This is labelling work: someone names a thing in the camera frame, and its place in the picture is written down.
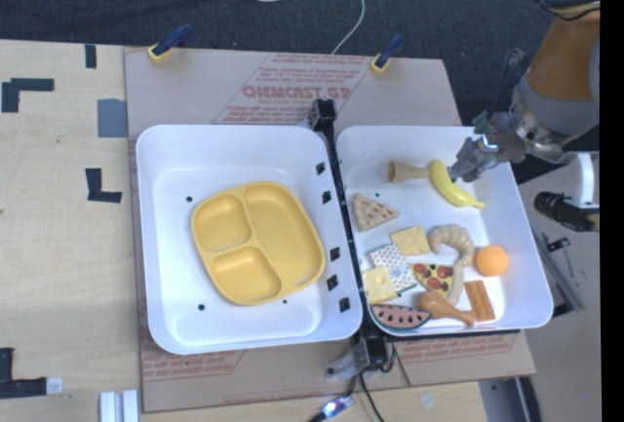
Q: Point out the white plastic tray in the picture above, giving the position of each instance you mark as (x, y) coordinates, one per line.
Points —
(517, 264)
(166, 240)

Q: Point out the tan triangular waffle slice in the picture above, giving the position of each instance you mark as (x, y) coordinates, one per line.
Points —
(370, 213)

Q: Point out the yellow cheese slice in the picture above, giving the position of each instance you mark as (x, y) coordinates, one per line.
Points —
(378, 284)
(411, 241)

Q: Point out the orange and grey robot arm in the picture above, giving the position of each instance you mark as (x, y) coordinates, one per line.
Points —
(560, 64)

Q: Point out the brown cardboard board, red print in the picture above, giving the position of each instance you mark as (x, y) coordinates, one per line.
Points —
(205, 88)

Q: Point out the red and green watermelon slice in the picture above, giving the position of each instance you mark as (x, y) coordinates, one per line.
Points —
(400, 317)

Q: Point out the yellow banana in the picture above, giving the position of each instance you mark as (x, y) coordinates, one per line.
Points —
(451, 193)

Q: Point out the black cylinder on white bracket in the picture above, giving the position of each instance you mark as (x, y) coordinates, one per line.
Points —
(560, 210)

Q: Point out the beige croissant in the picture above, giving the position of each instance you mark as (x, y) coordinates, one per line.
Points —
(456, 237)

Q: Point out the red pepperoni pizza slice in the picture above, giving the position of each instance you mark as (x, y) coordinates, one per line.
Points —
(434, 278)

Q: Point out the orange rectangular cracker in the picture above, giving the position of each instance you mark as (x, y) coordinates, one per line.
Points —
(479, 300)

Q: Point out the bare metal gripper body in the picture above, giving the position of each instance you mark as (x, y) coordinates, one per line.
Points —
(517, 142)

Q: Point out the yellow divided plate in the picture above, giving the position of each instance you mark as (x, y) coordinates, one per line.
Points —
(273, 225)

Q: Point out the thin black rod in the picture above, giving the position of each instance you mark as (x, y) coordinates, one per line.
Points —
(342, 196)

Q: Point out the brown chicken drumstick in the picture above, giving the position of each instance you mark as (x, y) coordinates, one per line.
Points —
(436, 304)

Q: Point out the tan ice cream cone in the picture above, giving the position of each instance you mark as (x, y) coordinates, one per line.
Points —
(404, 171)

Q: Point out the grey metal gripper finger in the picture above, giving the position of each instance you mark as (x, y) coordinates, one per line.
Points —
(465, 159)
(480, 168)

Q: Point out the orange ball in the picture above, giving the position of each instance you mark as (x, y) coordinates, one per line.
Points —
(492, 260)

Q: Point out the white patterned packet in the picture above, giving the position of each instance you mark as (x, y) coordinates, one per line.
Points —
(390, 259)

